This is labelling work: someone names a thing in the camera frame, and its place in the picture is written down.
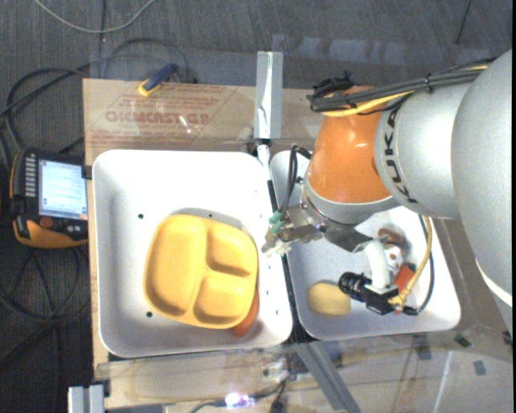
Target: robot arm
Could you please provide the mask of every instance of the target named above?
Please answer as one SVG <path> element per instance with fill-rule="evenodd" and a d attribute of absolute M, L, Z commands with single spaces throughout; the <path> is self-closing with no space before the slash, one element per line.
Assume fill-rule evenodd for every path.
<path fill-rule="evenodd" d="M 512 334 L 511 74 L 508 51 L 420 82 L 312 98 L 325 118 L 302 197 L 274 217 L 263 250 L 325 237 L 353 252 L 378 242 L 355 226 L 400 205 L 461 219 L 487 283 L 506 296 L 496 300 Z"/>

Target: yellow divided plate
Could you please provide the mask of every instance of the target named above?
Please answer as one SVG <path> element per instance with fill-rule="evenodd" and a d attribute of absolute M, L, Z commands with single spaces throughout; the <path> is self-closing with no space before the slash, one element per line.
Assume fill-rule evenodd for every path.
<path fill-rule="evenodd" d="M 245 232 L 176 214 L 157 227 L 144 271 L 144 295 L 158 314 L 185 324 L 228 329 L 249 313 L 258 253 Z"/>

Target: white plastic tray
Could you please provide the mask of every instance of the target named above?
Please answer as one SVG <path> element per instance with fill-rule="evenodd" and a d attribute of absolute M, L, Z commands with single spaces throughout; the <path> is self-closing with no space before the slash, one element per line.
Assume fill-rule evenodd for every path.
<path fill-rule="evenodd" d="M 93 168 L 101 340 L 123 358 L 265 348 L 291 333 L 279 257 L 260 252 L 272 214 L 260 163 L 236 152 L 129 151 L 101 154 Z M 244 337 L 168 320 L 144 298 L 144 262 L 159 222 L 188 212 L 240 225 L 259 250 L 260 310 Z"/>
<path fill-rule="evenodd" d="M 283 151 L 275 155 L 271 163 L 278 201 L 285 197 L 288 160 L 289 152 Z M 299 176 L 304 177 L 307 165 L 308 160 L 298 155 Z M 300 187 L 297 185 L 290 205 L 298 203 L 299 196 Z M 376 237 L 378 229 L 387 225 L 395 225 L 403 230 L 412 246 L 409 260 L 418 264 L 424 255 L 426 240 L 416 213 L 400 206 L 373 215 L 356 229 L 367 236 Z M 394 312 L 380 316 L 367 309 L 364 303 L 352 300 L 352 308 L 347 316 L 325 317 L 308 307 L 308 289 L 321 280 L 337 283 L 340 276 L 347 271 L 366 273 L 368 263 L 365 254 L 351 254 L 325 239 L 307 244 L 295 243 L 288 253 L 288 262 L 300 322 L 310 335 L 325 341 L 442 331 L 455 327 L 461 315 L 460 304 L 435 230 L 432 253 L 435 267 L 433 295 L 426 309 L 418 316 Z M 430 271 L 427 266 L 408 297 L 408 305 L 416 307 L 421 304 L 426 296 L 429 280 Z"/>

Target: gray floor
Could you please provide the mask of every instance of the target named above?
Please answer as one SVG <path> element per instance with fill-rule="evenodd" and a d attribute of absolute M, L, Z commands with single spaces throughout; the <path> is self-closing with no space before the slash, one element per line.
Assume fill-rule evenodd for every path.
<path fill-rule="evenodd" d="M 90 29 L 117 27 L 148 0 L 41 0 L 66 20 Z M 324 78 L 351 72 L 358 83 L 382 85 L 424 77 L 472 59 L 496 57 L 513 46 L 513 0 L 472 0 L 459 42 L 467 0 L 157 0 L 134 23 L 108 34 L 66 26 L 34 0 L 0 0 L 0 113 L 11 88 L 42 68 L 84 68 L 93 77 L 143 80 L 157 62 L 176 62 L 182 80 L 252 85 L 257 51 L 282 51 L 284 85 L 311 89 Z M 124 58 L 103 59 L 111 53 Z M 23 80 L 13 99 L 51 80 Z M 13 115 L 22 145 L 58 151 L 83 134 L 79 77 L 68 77 L 24 103 Z M 9 162 L 15 147 L 8 140 Z M 71 148 L 82 153 L 81 143 Z M 8 190 L 9 163 L 0 152 L 0 184 Z M 26 258 L 0 218 L 3 285 Z M 15 294 L 25 309 L 47 314 L 43 271 L 55 301 L 80 278 L 66 312 L 88 298 L 83 256 L 36 253 Z M 39 324 L 0 305 L 0 412 L 66 410 L 66 387 L 92 379 L 89 311 L 28 338 Z"/>

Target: display screen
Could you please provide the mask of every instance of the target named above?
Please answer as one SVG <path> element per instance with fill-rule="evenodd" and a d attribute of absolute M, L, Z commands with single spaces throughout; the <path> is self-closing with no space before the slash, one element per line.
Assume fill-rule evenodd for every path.
<path fill-rule="evenodd" d="M 40 215 L 87 220 L 86 181 L 72 163 L 39 161 Z"/>

